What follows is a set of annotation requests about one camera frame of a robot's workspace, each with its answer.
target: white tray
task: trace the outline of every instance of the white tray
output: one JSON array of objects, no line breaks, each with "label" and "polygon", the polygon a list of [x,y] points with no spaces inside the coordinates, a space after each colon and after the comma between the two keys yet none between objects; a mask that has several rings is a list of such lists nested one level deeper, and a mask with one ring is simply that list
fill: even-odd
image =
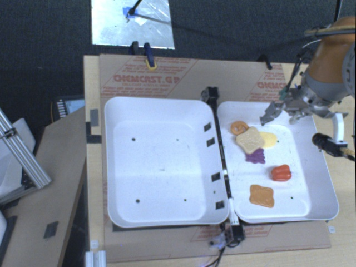
[{"label": "white tray", "polygon": [[[259,117],[268,103],[224,102],[218,108],[222,142],[228,168],[234,209],[239,218],[249,223],[281,221],[328,220],[339,211],[323,153],[312,144],[317,132],[311,117],[290,125],[286,112],[263,127]],[[265,164],[245,161],[245,153],[230,132],[234,121],[244,121],[259,131],[272,132],[279,142],[264,150]],[[288,164],[292,178],[287,182],[273,181],[273,167]],[[250,185],[258,184],[274,190],[273,208],[251,204]]]},{"label": "white tray", "polygon": [[105,106],[105,128],[108,213],[116,225],[218,224],[227,218],[219,144],[207,104],[116,97]]},{"label": "white tray", "polygon": [[[287,113],[260,125],[267,103],[224,102],[218,108],[233,208],[249,223],[328,220],[339,205],[324,155],[312,144],[311,117],[289,124]],[[230,132],[234,121],[272,132],[265,164],[245,161]],[[116,97],[105,106],[108,213],[125,228],[218,224],[229,214],[214,115],[193,100]],[[288,164],[292,178],[271,179]],[[250,185],[274,190],[273,208],[251,204]]]}]

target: toy food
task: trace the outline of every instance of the toy food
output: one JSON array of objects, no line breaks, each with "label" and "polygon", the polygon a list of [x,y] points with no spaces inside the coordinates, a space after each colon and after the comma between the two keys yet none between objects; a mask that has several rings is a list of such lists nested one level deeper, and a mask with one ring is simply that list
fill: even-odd
[{"label": "toy food", "polygon": [[254,164],[256,164],[256,163],[265,164],[266,163],[263,149],[257,149],[252,154],[245,154],[245,156],[246,156],[246,161],[248,161],[248,162],[252,162]]},{"label": "toy food", "polygon": [[238,135],[242,134],[243,132],[247,131],[249,129],[249,126],[245,122],[237,121],[237,122],[233,122],[231,124],[230,129],[234,135],[238,136]]},{"label": "toy food", "polygon": [[271,132],[260,131],[260,135],[265,141],[265,144],[262,147],[263,149],[273,147],[277,143],[277,136]]},{"label": "toy food", "polygon": [[247,131],[236,137],[236,143],[247,153],[252,154],[260,149],[264,144],[263,138],[255,127],[250,127]]},{"label": "toy food", "polygon": [[287,164],[272,169],[273,181],[288,181],[291,178],[290,168]]},{"label": "toy food", "polygon": [[273,189],[260,185],[250,186],[250,202],[263,207],[274,207]]}]

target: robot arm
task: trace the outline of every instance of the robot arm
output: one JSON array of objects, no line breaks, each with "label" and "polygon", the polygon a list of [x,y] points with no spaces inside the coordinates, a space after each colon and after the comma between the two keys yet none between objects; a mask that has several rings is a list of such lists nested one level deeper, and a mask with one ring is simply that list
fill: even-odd
[{"label": "robot arm", "polygon": [[329,108],[345,96],[355,97],[355,22],[355,17],[344,17],[324,30],[325,37],[302,74],[301,84],[290,88],[293,77],[298,73],[296,64],[291,81],[280,93],[281,102],[270,104],[266,114],[260,118],[262,125],[277,118],[282,110],[291,116],[291,124],[311,115],[331,118],[333,138],[317,134],[313,143],[333,156],[345,156],[342,152],[347,147],[343,141],[343,118],[347,113],[331,112]]}]

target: aluminum foil sheet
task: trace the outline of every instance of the aluminum foil sheet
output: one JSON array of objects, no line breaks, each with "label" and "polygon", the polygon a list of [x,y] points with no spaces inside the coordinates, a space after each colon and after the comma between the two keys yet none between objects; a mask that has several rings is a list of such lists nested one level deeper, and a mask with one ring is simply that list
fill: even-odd
[{"label": "aluminum foil sheet", "polygon": [[91,0],[92,43],[130,46],[138,41],[143,47],[174,49],[168,0],[142,0],[134,16],[126,19],[137,0]]}]

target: white bracket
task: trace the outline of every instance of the white bracket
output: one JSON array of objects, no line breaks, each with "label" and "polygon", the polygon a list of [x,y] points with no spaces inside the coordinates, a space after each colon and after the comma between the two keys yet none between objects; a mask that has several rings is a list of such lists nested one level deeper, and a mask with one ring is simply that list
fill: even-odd
[{"label": "white bracket", "polygon": [[106,267],[106,252],[88,251],[85,253],[85,267]]},{"label": "white bracket", "polygon": [[[228,171],[224,169],[224,175],[228,175]],[[234,199],[229,198],[229,220],[231,225],[240,225],[239,218],[236,215],[235,209],[234,209]]]},{"label": "white bracket", "polygon": [[333,142],[335,144],[344,144],[344,116],[342,113],[335,113],[332,117],[334,126]]}]

